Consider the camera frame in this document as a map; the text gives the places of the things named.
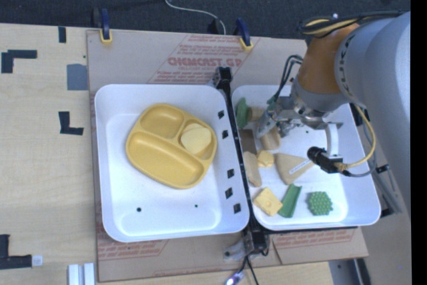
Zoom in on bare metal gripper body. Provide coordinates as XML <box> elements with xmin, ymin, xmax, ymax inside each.
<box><xmin>270</xmin><ymin>97</ymin><xmax>344</xmax><ymax>131</ymax></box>

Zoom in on small beige toy bread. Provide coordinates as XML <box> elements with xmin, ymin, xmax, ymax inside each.
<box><xmin>248</xmin><ymin>106</ymin><xmax>267</xmax><ymax>123</ymax></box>

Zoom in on beige toy bread roll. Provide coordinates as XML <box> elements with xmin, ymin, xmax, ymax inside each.
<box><xmin>260</xmin><ymin>127</ymin><xmax>282</xmax><ymax>151</ymax></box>

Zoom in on brown flat toy slab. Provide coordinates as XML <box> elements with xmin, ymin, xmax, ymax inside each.
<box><xmin>240</xmin><ymin>128</ymin><xmax>258</xmax><ymax>155</ymax></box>

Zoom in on green toy lettuce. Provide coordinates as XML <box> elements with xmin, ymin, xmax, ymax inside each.
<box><xmin>235</xmin><ymin>97</ymin><xmax>250</xmax><ymax>129</ymax></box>

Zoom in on small yellow toy food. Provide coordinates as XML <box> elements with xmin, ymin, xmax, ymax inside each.
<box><xmin>256</xmin><ymin>150</ymin><xmax>276</xmax><ymax>169</ymax></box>

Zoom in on beige toy pizza slice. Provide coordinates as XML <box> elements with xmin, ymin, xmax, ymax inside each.
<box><xmin>274</xmin><ymin>152</ymin><xmax>315</xmax><ymax>186</ymax></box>

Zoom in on long beige toy bread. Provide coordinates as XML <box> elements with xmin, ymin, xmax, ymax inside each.
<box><xmin>242</xmin><ymin>151</ymin><xmax>263</xmax><ymax>188</ymax></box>

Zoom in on green toy celery stick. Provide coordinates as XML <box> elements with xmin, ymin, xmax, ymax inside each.
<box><xmin>277</xmin><ymin>184</ymin><xmax>303</xmax><ymax>219</ymax></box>

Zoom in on yellow toy cheese block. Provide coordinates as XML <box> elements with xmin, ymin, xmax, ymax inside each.
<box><xmin>252</xmin><ymin>186</ymin><xmax>284</xmax><ymax>218</ymax></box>

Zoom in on white plastic tray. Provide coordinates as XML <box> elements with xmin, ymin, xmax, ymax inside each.
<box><xmin>94</xmin><ymin>83</ymin><xmax>251</xmax><ymax>243</ymax></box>
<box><xmin>231</xmin><ymin>84</ymin><xmax>382</xmax><ymax>232</ymax></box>

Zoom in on green toy grapes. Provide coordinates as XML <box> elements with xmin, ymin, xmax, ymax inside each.
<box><xmin>306</xmin><ymin>190</ymin><xmax>334</xmax><ymax>216</ymax></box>

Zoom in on yellow divided plate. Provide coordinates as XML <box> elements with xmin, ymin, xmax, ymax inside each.
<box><xmin>125</xmin><ymin>103</ymin><xmax>219</xmax><ymax>190</ymax></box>

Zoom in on brown cardboard board red print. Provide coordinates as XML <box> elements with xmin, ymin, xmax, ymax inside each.
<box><xmin>85</xmin><ymin>29</ymin><xmax>370</xmax><ymax>283</ymax></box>

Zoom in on black cylinder on white bracket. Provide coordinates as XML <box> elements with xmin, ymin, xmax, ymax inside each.
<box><xmin>306</xmin><ymin>122</ymin><xmax>352</xmax><ymax>175</ymax></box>

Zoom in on black block with thin wires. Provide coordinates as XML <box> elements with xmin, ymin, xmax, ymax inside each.
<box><xmin>244</xmin><ymin>229</ymin><xmax>270</xmax><ymax>254</ymax></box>
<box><xmin>216</xmin><ymin>66</ymin><xmax>234</xmax><ymax>90</ymax></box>

